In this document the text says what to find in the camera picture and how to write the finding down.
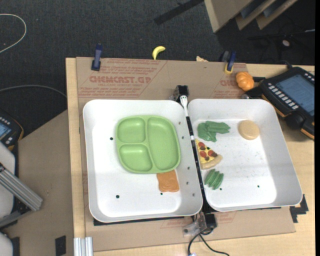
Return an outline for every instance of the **wire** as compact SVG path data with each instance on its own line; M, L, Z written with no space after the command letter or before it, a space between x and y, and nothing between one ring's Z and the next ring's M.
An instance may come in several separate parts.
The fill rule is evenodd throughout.
M37 85L37 84L18 85L18 86L3 88L3 89L0 89L0 93L5 92L5 91L9 91L9 90L14 90L14 89L31 88L31 87L49 89L49 90L55 91L56 93L61 94L65 98L67 98L66 94L64 94L63 92L61 92L61 91L59 91L59 90L57 90L55 88L52 88L52 87L49 87L49 86L45 86L45 85Z
M204 244L211 250L213 251L214 253L217 253L217 254L223 254L223 255L226 255L226 256L230 256L228 253L226 252L223 252L223 251L218 251L218 250L215 250L215 249L212 249L209 244L206 242L206 240L203 238L203 236L206 236L206 235L209 235L213 232L213 228L211 229L210 232L207 232L207 233L203 233L203 232L200 232L198 234L196 234L192 239L191 241L189 242L189 245L188 245L188 256L191 255L191 244L193 243L193 241L197 238L197 237L200 237L202 239L202 241L204 242Z
M27 34L27 24L26 24L26 22L25 22L21 17L19 17L18 15L15 15L15 14L0 13L0 16L12 16L12 17L16 17L16 18L18 18L19 20L21 20L22 23L23 23L23 25L24 25L24 33L23 33L22 37L21 37L18 41L16 41L15 43L13 43L13 44L11 44L10 46L8 46L7 48L4 48L4 49L0 50L0 54L2 54L4 51L9 50L10 48L12 48L12 47L14 47L15 45L19 44L19 43L22 41L22 39L25 38L25 36L26 36L26 34Z

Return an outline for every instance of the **white tray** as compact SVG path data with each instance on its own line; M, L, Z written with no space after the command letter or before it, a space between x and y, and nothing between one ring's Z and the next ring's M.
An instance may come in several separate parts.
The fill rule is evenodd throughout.
M222 161L214 168L224 174L220 189L207 185L205 196L217 211L293 206L302 191L275 109L262 99L195 99L188 105L194 136L205 121L224 122L230 132L217 133L217 141L207 144ZM260 135L246 140L238 132L242 120L254 121ZM201 170L205 180L209 170Z
M181 161L180 190L161 193L156 174L125 170L118 158L116 125L122 118L156 115L177 132ZM88 195L91 214L100 222L195 215L203 200L184 110L171 100L95 99L83 109Z

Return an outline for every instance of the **beige round toy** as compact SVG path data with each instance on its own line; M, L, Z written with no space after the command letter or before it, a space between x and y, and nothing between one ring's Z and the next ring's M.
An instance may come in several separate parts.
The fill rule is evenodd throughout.
M240 135L246 140L254 140L260 134L258 125L251 120L244 120L239 123L238 130Z

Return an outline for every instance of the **white cable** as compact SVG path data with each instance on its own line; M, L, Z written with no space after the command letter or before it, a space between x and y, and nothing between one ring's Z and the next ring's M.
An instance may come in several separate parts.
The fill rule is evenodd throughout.
M25 22L21 17L15 15L15 14L0 13L0 16L12 16L12 17L16 17L16 18L18 18L19 20L21 20L22 23L23 23L23 25L24 25L24 33L23 33L22 37L21 37L18 41L16 41L15 43L13 43L13 44L11 44L10 46L8 46L7 48L4 48L4 49L0 50L0 54L2 54L4 51L10 49L11 47L14 47L14 46L17 45L17 44L19 44L19 43L21 42L21 40L25 38L26 33L27 33L27 24L26 24L26 22Z

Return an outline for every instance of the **toy orange pumpkin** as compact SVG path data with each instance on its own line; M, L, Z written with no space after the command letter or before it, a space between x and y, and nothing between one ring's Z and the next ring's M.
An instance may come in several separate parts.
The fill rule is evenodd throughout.
M255 85L255 81L253 77L248 72L238 72L235 76L236 82L238 83L238 86L244 90L249 91L252 89Z

